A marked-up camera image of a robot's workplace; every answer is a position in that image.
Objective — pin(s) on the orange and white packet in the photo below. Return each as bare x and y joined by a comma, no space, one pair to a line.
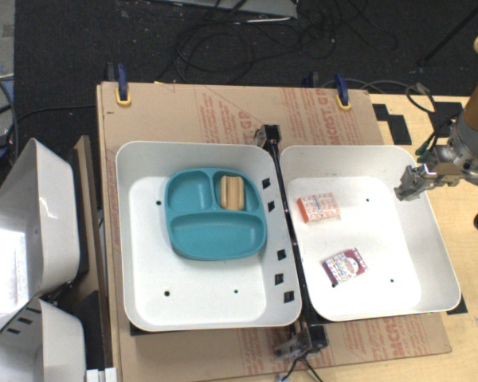
319,207

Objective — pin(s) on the brown cardboard board red print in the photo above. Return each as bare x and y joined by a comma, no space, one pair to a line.
191,114

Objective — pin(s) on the tan toy hot dog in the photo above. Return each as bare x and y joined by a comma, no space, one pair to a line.
232,192

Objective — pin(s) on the blue divided plate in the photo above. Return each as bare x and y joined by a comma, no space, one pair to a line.
215,233

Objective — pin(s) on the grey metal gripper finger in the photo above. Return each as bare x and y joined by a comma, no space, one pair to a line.
414,172
407,193

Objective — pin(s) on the purple and white packet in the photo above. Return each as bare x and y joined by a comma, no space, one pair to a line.
345,267

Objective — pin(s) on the white plastic tray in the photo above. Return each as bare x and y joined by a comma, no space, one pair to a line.
207,293
382,233
44,344
28,221

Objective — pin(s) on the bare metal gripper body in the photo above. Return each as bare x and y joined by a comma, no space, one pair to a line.
458,165

